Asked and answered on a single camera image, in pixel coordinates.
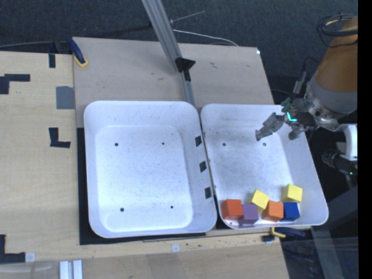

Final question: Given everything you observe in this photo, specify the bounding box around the yellow cube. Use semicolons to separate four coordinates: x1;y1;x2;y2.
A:
249;188;271;212
281;183;304;203

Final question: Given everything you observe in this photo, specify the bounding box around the orange cube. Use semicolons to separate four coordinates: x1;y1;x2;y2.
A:
262;200;285;223
220;199;244;221

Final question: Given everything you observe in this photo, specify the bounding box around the black cylinder on white bracket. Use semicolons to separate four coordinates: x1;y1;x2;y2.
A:
321;123;359;177

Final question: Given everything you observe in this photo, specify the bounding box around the purple cube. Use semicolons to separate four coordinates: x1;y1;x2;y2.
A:
238;203;260;226

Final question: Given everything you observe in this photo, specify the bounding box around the blue cube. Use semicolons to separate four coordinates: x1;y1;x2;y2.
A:
281;202;301;222

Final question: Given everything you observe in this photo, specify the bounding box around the pale wood board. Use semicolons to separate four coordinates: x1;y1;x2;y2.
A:
71;36;311;244

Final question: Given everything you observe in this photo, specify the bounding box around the white plastic tray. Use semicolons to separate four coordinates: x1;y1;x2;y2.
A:
83;99;218;239
199;103;330;231

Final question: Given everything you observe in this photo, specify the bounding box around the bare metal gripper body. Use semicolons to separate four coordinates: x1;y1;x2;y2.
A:
283;98;347;132

